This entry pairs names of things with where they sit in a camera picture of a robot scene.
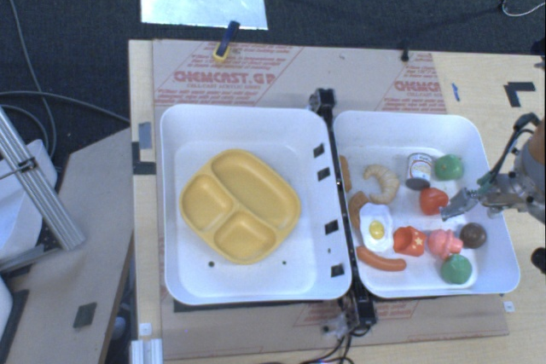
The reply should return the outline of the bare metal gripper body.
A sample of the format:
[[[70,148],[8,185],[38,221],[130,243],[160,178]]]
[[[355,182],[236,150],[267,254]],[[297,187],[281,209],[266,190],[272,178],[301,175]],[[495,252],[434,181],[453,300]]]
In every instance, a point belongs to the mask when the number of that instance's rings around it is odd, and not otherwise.
[[[480,199],[492,210],[516,210],[545,221],[545,183],[543,176],[528,176],[523,172],[509,172],[497,176],[495,182]]]

